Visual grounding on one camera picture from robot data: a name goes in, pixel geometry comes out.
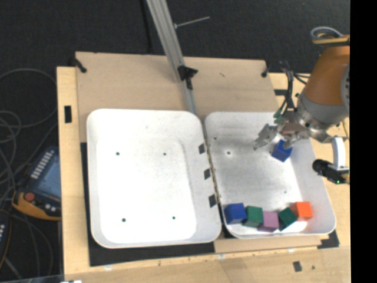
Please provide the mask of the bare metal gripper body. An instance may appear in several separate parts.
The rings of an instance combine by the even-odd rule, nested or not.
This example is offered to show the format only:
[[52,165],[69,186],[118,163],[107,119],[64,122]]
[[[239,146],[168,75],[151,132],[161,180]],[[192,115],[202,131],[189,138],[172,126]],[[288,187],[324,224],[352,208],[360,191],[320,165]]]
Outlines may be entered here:
[[329,143],[333,136],[330,136],[327,130],[338,123],[339,116],[332,113],[312,115],[307,110],[276,112],[277,133],[283,140],[285,134],[296,133],[298,141],[313,138],[320,143]]

